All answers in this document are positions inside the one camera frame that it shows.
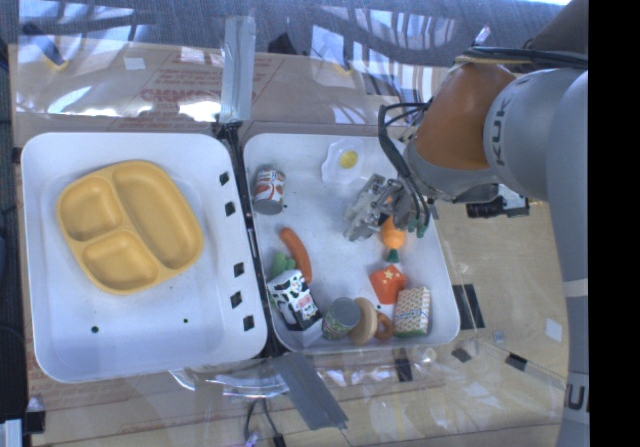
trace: patterned box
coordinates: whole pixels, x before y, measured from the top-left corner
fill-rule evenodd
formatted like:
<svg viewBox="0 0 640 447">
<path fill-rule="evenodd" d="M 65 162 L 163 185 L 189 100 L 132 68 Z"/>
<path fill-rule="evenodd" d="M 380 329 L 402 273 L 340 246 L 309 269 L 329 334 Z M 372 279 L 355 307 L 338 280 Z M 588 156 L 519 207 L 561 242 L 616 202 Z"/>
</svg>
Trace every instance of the patterned box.
<svg viewBox="0 0 640 447">
<path fill-rule="evenodd" d="M 431 314 L 431 291 L 427 287 L 403 289 L 393 315 L 393 334 L 396 337 L 426 335 Z"/>
</svg>

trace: egg yolk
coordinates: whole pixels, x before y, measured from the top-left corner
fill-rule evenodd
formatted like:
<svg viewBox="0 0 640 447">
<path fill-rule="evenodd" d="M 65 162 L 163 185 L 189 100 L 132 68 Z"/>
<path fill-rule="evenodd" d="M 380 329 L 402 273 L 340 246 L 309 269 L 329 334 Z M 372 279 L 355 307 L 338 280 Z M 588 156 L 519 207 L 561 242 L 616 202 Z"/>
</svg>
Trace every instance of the egg yolk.
<svg viewBox="0 0 640 447">
<path fill-rule="evenodd" d="M 353 168 L 358 162 L 358 154 L 355 150 L 347 150 L 340 156 L 340 166 L 345 170 Z"/>
</svg>

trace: corn toy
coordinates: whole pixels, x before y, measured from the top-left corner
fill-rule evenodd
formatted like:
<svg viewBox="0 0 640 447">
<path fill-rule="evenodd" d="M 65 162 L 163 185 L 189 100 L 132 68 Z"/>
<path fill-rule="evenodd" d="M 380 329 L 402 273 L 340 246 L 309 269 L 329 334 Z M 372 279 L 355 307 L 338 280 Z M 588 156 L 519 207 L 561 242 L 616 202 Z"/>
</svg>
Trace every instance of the corn toy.
<svg viewBox="0 0 640 447">
<path fill-rule="evenodd" d="M 380 235 L 382 236 L 383 244 L 389 248 L 389 255 L 387 255 L 387 262 L 400 262 L 400 256 L 398 255 L 398 249 L 404 244 L 406 240 L 406 232 L 398 230 L 393 224 L 393 216 L 389 216 L 380 229 Z"/>
</svg>

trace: toy orange carrot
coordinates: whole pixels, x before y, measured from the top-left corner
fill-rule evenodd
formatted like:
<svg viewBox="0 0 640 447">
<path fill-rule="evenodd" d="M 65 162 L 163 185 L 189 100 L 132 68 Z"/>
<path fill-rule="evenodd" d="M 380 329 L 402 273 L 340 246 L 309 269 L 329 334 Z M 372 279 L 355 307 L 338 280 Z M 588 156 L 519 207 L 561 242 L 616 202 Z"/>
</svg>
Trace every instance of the toy orange carrot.
<svg viewBox="0 0 640 447">
<path fill-rule="evenodd" d="M 406 232 L 398 230 L 393 224 L 393 216 L 389 216 L 382 224 L 380 234 L 384 245 L 391 250 L 387 256 L 387 262 L 399 262 L 398 248 L 404 244 Z"/>
<path fill-rule="evenodd" d="M 302 272 L 302 276 L 304 276 L 307 285 L 309 285 L 313 279 L 313 274 L 311 273 L 311 260 L 304 244 L 289 227 L 284 227 L 280 230 L 280 239 L 289 248 L 291 258 L 296 261 L 296 268 Z"/>
</svg>

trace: red package with star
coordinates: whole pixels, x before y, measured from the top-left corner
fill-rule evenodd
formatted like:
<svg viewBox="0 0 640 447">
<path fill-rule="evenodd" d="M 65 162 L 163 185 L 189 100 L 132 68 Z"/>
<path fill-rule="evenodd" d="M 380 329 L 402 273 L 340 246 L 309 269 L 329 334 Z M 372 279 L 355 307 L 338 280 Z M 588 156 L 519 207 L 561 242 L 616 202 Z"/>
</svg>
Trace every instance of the red package with star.
<svg viewBox="0 0 640 447">
<path fill-rule="evenodd" d="M 381 305 L 393 305 L 398 301 L 398 293 L 404 289 L 407 277 L 393 264 L 369 275 Z"/>
</svg>

